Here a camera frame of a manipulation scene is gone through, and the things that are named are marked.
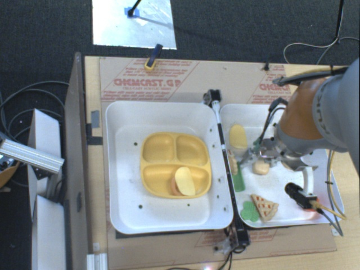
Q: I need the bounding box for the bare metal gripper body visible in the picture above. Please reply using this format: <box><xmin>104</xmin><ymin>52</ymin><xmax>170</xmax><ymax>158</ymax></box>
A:
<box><xmin>259</xmin><ymin>137</ymin><xmax>304</xmax><ymax>170</ymax></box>

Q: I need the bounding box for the beige round toy bread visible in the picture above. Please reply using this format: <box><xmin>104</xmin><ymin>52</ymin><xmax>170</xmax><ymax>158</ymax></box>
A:
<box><xmin>252</xmin><ymin>160</ymin><xmax>271</xmax><ymax>176</ymax></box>

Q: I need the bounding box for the beige toy pastry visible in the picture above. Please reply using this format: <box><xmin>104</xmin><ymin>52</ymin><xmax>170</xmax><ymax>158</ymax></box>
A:
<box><xmin>227</xmin><ymin>150</ymin><xmax>239</xmax><ymax>176</ymax></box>

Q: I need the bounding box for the thin black and white rod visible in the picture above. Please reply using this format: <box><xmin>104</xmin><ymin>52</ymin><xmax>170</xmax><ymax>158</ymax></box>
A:
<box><xmin>212</xmin><ymin>100</ymin><xmax>243</xmax><ymax>236</ymax></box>

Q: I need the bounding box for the green flat rectangular piece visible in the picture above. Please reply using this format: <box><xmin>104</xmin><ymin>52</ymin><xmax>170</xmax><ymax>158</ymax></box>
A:
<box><xmin>231</xmin><ymin>161</ymin><xmax>246</xmax><ymax>192</ymax></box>

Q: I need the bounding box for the toy pie slice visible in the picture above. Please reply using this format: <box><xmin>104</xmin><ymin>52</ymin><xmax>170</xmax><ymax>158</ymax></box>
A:
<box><xmin>250</xmin><ymin>193</ymin><xmax>280</xmax><ymax>223</ymax></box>

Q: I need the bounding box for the white plastic tray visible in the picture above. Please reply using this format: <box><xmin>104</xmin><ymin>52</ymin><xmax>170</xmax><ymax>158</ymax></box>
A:
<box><xmin>105</xmin><ymin>100</ymin><xmax>235</xmax><ymax>235</ymax></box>
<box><xmin>219</xmin><ymin>103</ymin><xmax>345</xmax><ymax>229</ymax></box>

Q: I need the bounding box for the green toy clover leaf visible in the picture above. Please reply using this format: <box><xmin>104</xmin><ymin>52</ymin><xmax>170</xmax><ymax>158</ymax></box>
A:
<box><xmin>240</xmin><ymin>201</ymin><xmax>261</xmax><ymax>223</ymax></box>

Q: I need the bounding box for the yellow divided plate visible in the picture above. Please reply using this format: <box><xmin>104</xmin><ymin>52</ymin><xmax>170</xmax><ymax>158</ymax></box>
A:
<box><xmin>139</xmin><ymin>132</ymin><xmax>213</xmax><ymax>200</ymax></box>

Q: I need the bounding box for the brown cardboard board red print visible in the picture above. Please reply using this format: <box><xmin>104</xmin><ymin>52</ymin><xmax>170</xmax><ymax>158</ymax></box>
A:
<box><xmin>99</xmin><ymin>56</ymin><xmax>338</xmax><ymax>267</ymax></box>

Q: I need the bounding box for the black cylinder on white bracket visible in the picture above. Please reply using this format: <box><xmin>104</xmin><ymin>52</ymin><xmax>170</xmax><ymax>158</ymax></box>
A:
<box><xmin>284</xmin><ymin>166</ymin><xmax>320</xmax><ymax>210</ymax></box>

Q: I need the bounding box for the black block with thin wires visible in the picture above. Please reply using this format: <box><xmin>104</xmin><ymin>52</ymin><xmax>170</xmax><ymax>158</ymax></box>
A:
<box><xmin>234</xmin><ymin>223</ymin><xmax>251</xmax><ymax>248</ymax></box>
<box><xmin>203</xmin><ymin>89</ymin><xmax>223</xmax><ymax>105</ymax></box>

